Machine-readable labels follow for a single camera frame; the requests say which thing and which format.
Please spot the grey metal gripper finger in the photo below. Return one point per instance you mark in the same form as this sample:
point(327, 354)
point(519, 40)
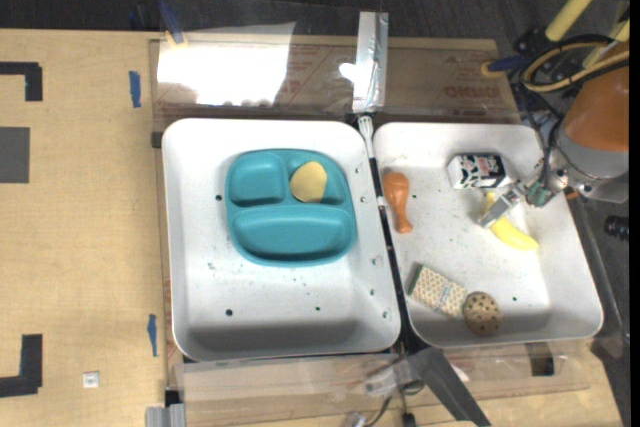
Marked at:
point(500, 211)

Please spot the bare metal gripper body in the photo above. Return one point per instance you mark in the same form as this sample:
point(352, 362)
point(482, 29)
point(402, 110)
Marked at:
point(592, 187)

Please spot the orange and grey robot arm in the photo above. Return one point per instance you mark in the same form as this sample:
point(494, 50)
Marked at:
point(600, 115)

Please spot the yellow banana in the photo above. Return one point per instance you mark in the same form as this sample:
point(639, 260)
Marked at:
point(515, 235)

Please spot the black and white milk carton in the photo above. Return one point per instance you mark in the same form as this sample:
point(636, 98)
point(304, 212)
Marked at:
point(475, 171)

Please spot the white plastic tray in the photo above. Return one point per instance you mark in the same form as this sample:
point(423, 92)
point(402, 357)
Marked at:
point(465, 260)
point(280, 305)

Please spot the patterned cream packet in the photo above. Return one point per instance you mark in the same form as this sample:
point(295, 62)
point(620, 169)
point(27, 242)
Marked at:
point(436, 291)

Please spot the orange chicken drumstick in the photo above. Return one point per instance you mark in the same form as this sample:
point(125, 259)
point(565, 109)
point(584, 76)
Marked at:
point(398, 197)

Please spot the brown dotted cookie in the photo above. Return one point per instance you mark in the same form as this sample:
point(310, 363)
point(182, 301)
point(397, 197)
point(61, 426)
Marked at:
point(482, 313)

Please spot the tan round biscuit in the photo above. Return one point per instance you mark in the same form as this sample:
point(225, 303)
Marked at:
point(308, 182)

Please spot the teal divided plate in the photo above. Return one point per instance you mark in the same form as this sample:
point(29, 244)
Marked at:
point(290, 230)

